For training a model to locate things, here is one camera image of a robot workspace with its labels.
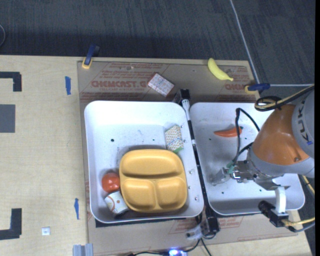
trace yellow tray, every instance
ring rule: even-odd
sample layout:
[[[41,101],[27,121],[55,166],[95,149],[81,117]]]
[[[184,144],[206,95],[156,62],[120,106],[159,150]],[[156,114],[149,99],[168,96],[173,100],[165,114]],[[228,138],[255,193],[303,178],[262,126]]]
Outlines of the yellow tray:
[[[120,161],[119,175],[123,199],[136,212],[174,211],[187,200],[183,163],[169,150],[130,151]]]

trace wooden table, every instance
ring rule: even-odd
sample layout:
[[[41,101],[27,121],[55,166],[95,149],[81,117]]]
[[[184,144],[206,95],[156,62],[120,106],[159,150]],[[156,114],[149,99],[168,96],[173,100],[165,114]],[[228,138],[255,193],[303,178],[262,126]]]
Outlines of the wooden table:
[[[10,228],[11,209],[22,208],[22,235],[0,240],[0,255],[68,256],[73,245],[89,242],[77,86],[77,62],[82,60],[0,56],[0,71],[22,75],[22,92],[13,92],[12,79],[0,79],[0,104],[15,105],[15,132],[0,133],[0,230]],[[70,95],[65,76],[71,78]],[[80,219],[75,217],[75,198],[79,199]],[[297,212],[293,215],[299,219]],[[42,235],[43,227],[50,227],[51,234]],[[208,247],[215,256],[311,255],[304,232]],[[199,246],[189,255],[206,253]]]

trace blue marker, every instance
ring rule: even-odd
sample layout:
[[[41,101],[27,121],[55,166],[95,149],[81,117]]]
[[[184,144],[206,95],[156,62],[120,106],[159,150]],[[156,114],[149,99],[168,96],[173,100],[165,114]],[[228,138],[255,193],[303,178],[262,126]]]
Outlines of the blue marker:
[[[75,209],[75,213],[76,213],[76,219],[79,220],[79,203],[78,203],[79,199],[76,198],[74,200],[74,209]]]

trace patterned box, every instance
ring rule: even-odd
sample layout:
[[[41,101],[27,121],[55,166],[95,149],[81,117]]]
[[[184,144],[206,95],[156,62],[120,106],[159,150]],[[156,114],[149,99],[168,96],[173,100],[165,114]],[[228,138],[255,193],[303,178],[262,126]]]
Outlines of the patterned box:
[[[148,86],[156,90],[164,97],[167,97],[175,85],[163,78],[161,75],[155,74],[148,82]]]
[[[168,150],[174,153],[178,153],[180,150],[184,148],[181,130],[178,125],[175,125],[169,130],[167,130],[164,133],[164,135],[165,135],[165,141],[166,141]]]

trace black corner marking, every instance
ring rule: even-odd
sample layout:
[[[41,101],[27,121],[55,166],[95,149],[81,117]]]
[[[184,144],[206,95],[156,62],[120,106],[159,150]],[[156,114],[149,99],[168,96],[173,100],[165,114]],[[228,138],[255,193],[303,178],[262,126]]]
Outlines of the black corner marking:
[[[22,78],[21,78],[20,72],[1,72],[0,71],[0,79],[1,78],[12,78],[13,91],[14,92],[22,91]]]
[[[0,240],[20,238],[22,234],[22,209],[11,209],[10,229],[0,230]]]

